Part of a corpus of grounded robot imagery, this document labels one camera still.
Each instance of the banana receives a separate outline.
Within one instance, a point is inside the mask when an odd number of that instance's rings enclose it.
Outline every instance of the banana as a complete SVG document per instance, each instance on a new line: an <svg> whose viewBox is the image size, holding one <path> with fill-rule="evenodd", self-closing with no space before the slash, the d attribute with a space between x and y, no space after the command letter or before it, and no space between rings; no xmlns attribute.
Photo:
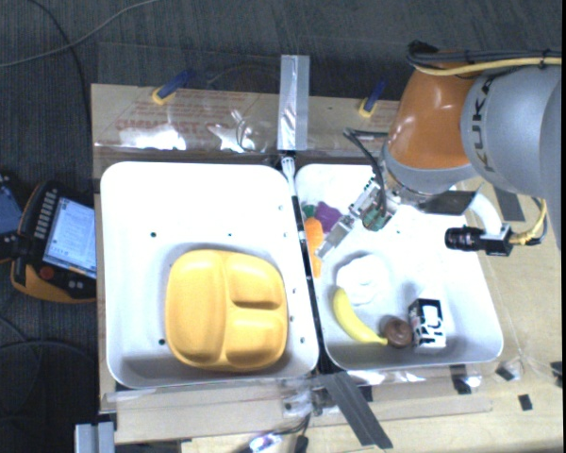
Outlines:
<svg viewBox="0 0 566 453"><path fill-rule="evenodd" d="M341 328L350 337L361 343L388 344L388 339L379 337L364 322L362 322L354 310L348 295L343 288L339 288L333 295L333 312Z"/></svg>

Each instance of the orange object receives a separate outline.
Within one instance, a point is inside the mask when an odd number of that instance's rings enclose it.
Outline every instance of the orange object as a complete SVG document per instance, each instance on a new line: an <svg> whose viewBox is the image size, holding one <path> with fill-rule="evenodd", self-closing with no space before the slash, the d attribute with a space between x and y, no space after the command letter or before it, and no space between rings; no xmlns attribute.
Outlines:
<svg viewBox="0 0 566 453"><path fill-rule="evenodd" d="M304 231L306 233L306 240L308 242L308 252L310 254L310 266L312 267L312 275L315 278L321 276L321 259L316 255L316 249L319 248L325 234L323 233L323 225L319 220L310 216L304 222Z"/></svg>
<svg viewBox="0 0 566 453"><path fill-rule="evenodd" d="M170 271L165 328L170 349L190 366L230 372L268 367L287 342L283 278L252 255L187 252Z"/></svg>
<svg viewBox="0 0 566 453"><path fill-rule="evenodd" d="M459 121L474 81L413 72L390 128L393 158L417 169L448 169L469 164Z"/></svg>

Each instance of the handheld controller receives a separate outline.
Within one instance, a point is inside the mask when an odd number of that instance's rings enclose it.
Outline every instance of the handheld controller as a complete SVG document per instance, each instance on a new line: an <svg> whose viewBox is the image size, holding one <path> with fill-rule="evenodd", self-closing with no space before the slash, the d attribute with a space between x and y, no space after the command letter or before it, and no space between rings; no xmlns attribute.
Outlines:
<svg viewBox="0 0 566 453"><path fill-rule="evenodd" d="M94 209L91 200L57 181L39 185L18 228L13 286L43 300L89 302L96 297Z"/></svg>

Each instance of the gray carpet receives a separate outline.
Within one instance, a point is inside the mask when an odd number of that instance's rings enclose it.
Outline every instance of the gray carpet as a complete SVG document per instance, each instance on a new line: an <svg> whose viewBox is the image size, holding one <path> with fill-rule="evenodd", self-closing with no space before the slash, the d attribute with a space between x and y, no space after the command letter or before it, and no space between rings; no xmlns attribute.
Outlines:
<svg viewBox="0 0 566 453"><path fill-rule="evenodd" d="M73 42L144 0L34 1ZM77 45L75 55L0 66L0 170L20 178L27 193L48 178L88 190L91 83L158 85L179 71L176 61L159 58L164 52L200 56L203 70L217 59L222 67L240 56L273 62L281 54L309 55L313 95L363 97L385 75L383 98L398 99L413 40L441 48L561 49L562 0L164 0L135 8ZM37 4L0 0L0 64L64 43ZM254 85L277 89L272 75L247 80ZM253 90L239 76L220 86ZM93 420L97 408L96 371L81 355L96 354L94 305L13 294L8 266L0 265L0 316L28 339L59 341L4 347L21 337L0 323L0 453L73 451L74 424Z"/></svg>

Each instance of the black cable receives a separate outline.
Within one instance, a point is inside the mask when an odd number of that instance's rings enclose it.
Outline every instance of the black cable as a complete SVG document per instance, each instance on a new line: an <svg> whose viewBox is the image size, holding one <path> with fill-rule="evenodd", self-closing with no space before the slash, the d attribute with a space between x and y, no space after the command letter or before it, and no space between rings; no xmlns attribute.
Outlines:
<svg viewBox="0 0 566 453"><path fill-rule="evenodd" d="M439 49L429 43L413 41L408 45L407 61L411 65L437 68L434 63L440 62L490 62L506 59L528 59L528 58L561 58L562 53L558 50L461 50L457 52L439 52Z"/></svg>
<svg viewBox="0 0 566 453"><path fill-rule="evenodd" d="M231 73L236 73L243 70L258 71L263 73L265 76L270 77L274 82L277 83L279 82L279 76L277 74L274 74L272 72L273 69L271 69L270 67L261 64L241 63L239 65L233 65L231 67L227 67L219 74L215 75L214 77L210 79L206 79L206 85L207 85L206 87L208 89L213 89L214 91L218 91L218 89L216 89L216 87L214 86L214 82L216 82L219 79L222 79L223 77Z"/></svg>
<svg viewBox="0 0 566 453"><path fill-rule="evenodd" d="M306 432L309 422L310 422L310 413L307 414L306 416L304 416L304 418L302 418L302 421L300 421L297 425L295 425L293 427L286 428L286 429L275 429L271 432L273 434L278 434L280 436L285 436L285 435L288 435L288 434L295 434L295 433L299 433L300 431Z"/></svg>
<svg viewBox="0 0 566 453"><path fill-rule="evenodd" d="M379 193L377 194L377 208L380 210L382 215L385 215L388 210L388 204L386 203L384 175L382 173L381 168L379 167L379 164L377 164L377 161L375 160L374 156L369 152L369 150L365 146L363 146L362 143L358 140L356 131L354 129L350 129L347 127L343 131L343 135L352 144L358 147L358 149L360 149L362 154L365 155L365 158L367 158L367 160L371 164L371 167L375 174L375 179L377 181L377 184L379 185Z"/></svg>
<svg viewBox="0 0 566 453"><path fill-rule="evenodd" d="M38 2L36 0L23 0L23 1L28 2L32 5L35 5L36 7L40 8L46 15L48 15L48 17L50 18L52 23L55 25L55 28L57 29L61 38L65 41L68 50L71 52L72 57L74 58L74 61L75 61L75 68L77 69L77 75L79 77L79 81L80 81L81 88L82 88L82 99L84 100L84 110L85 110L85 114L86 114L86 124L87 124L87 127L88 127L88 132L92 134L91 107L90 107L90 102L89 102L88 96L86 95L86 78L85 78L84 72L82 70L82 64L79 60L79 57L78 57L74 47L71 45L71 41L67 37L67 34L65 33L65 31L61 27L61 25L58 22L55 15L47 7L45 7L43 4L41 4L40 2Z"/></svg>
<svg viewBox="0 0 566 453"><path fill-rule="evenodd" d="M56 49L52 49L52 50L48 50L46 52L42 52L41 54L36 54L34 56L29 56L23 59L18 59L18 60L14 60L12 62L3 62L0 63L0 68L2 67L10 67L13 65L20 65L23 64L25 62L30 62L32 60L37 60L37 59L44 59L50 56L54 56L55 54L59 54L65 50L68 50L70 47L77 47L78 45L80 45L81 43L87 41L90 37L94 36L95 34L97 34L99 31L101 31L103 28L105 28L106 26L108 26L109 24L111 24L112 22L114 22L116 19L118 19L119 17L121 17L122 15L128 13L131 10L134 10L136 8L140 8L140 7L144 7L146 5L151 5L151 4L155 4L157 2L161 2L163 0L144 0L142 2L139 2L137 4L133 4L133 5L129 5L126 8L121 9L120 11L114 13L113 15L111 15L109 18L107 18L101 25L96 26L93 30L91 30L89 33L87 33L86 35L80 37L79 39L77 39L76 41L72 42L72 43L68 43L67 45L63 46L63 47L59 47Z"/></svg>
<svg viewBox="0 0 566 453"><path fill-rule="evenodd" d="M387 138L388 132L381 131L365 131L363 129L352 129L352 134L355 136L369 136L371 138Z"/></svg>
<svg viewBox="0 0 566 453"><path fill-rule="evenodd" d="M4 311L8 310L8 308L10 307L12 300L16 296L16 294L17 294L17 291L12 291L11 296L7 300L6 306L3 308ZM42 325L42 323L43 323L43 303L41 302L41 325ZM74 345L65 343L63 341L45 339L43 327L41 327L41 337L39 339L29 339L23 334L23 332L18 327L16 327L14 324L12 324L8 319L3 317L1 314L0 314L0 325L9 328L21 340L19 343L5 344L5 345L0 346L0 353L4 352L6 350L9 350L11 348L27 347L27 348L30 348L31 351L33 352L34 357L35 357L35 363L36 363L36 370L34 372L31 387L28 389L27 394L25 395L25 400L21 403L21 405L18 408L11 411L9 408L7 408L5 406L5 404L2 402L2 398L0 397L0 409L2 410L2 415L0 415L0 425L4 424L4 423L9 423L9 424L13 425L15 428L19 429L22 433L26 434L27 436L31 436L35 440L42 442L42 447L46 447L48 445L47 434L50 431L48 430L48 427L46 426L46 414L47 414L46 389L45 389L44 381L43 380L41 381L41 378L42 378L42 375L41 375L41 372L42 372L42 353L43 353L44 348L47 347L47 346L50 346L50 347L60 348L60 349L64 349L64 350L74 352L74 353L76 353L76 355L78 357L80 357L81 359L90 363L92 366L95 366L96 362L95 362L94 358L92 358L89 354L87 354L85 351L83 351L82 349L80 349L80 348L78 348ZM40 353L36 352L36 350L34 348L35 346L39 346L41 348ZM43 412L42 412L42 416L43 416L43 418L42 418L42 428L41 428L42 434L40 436L38 435L37 428L34 428L33 431L30 431L30 430L28 430L28 428L23 428L21 425L18 424L19 422L24 421L25 424L28 425L28 423L30 421L37 420L37 418L35 418L35 417L24 415L23 410L25 408L25 404L29 400L29 397L31 396L31 394L33 393L33 391L36 388L36 385L39 382L42 386L42 397L43 397L43 404L44 404L44 408L43 408Z"/></svg>
<svg viewBox="0 0 566 453"><path fill-rule="evenodd" d="M310 413L306 417L306 421L304 423L304 427L302 428L302 436L306 435L306 431L308 429L308 425L310 424Z"/></svg>

